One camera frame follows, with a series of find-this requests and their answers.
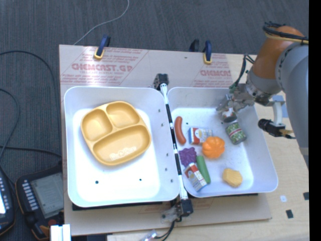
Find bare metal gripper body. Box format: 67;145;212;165
229;83;272;110

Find small white and orange can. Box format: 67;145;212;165
221;109;238;124

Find green and white can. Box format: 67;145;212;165
225;121;247;145

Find orange and white carton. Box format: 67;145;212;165
183;162;208;192
188;127;214;146

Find orange pumpkin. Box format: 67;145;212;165
202;136;226;160

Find red sausage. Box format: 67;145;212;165
174;116;187;146

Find white plastic tray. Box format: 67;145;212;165
167;86;279;199
63;85;182;208

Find thin black and white rod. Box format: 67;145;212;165
159;83;189;200

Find purple grapes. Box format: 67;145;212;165
178;147;198;168

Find green cucumber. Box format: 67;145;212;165
196;155;212;184

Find yellow biscuit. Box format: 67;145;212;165
222;168;243;188

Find brown cardboard board red print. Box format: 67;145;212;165
59;44;273;237

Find yellow divided plate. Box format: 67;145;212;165
80;100;152;167

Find black cylinder on white bracket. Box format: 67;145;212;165
258;100;287;138

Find black block with thin wires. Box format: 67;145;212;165
175;199;195;217
153;73;170;90

